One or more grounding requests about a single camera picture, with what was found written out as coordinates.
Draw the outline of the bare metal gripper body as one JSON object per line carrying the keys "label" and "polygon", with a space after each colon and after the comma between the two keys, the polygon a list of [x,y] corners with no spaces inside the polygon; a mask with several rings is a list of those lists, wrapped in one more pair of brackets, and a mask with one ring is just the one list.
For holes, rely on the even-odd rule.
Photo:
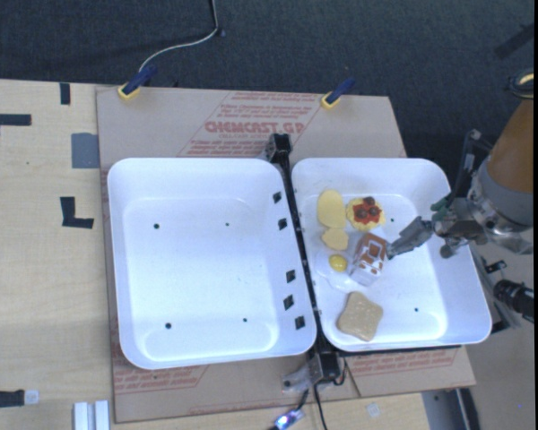
{"label": "bare metal gripper body", "polygon": [[485,199],[447,197],[431,205],[434,233],[445,238],[464,238],[470,243],[493,243],[514,254],[531,254],[532,242],[522,232],[529,226],[517,223]]}

